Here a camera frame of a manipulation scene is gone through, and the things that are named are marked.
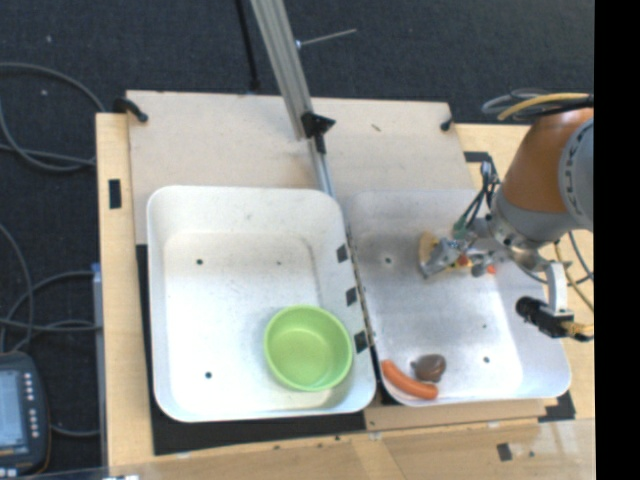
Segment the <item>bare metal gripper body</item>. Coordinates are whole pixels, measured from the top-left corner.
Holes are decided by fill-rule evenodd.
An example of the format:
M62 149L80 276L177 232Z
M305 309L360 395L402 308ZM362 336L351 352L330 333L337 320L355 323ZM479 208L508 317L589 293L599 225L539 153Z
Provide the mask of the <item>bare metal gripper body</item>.
M472 266L477 262L486 262L490 267L511 261L525 272L541 273L549 265L539 252L539 243L500 219L476 219L458 232L458 240Z

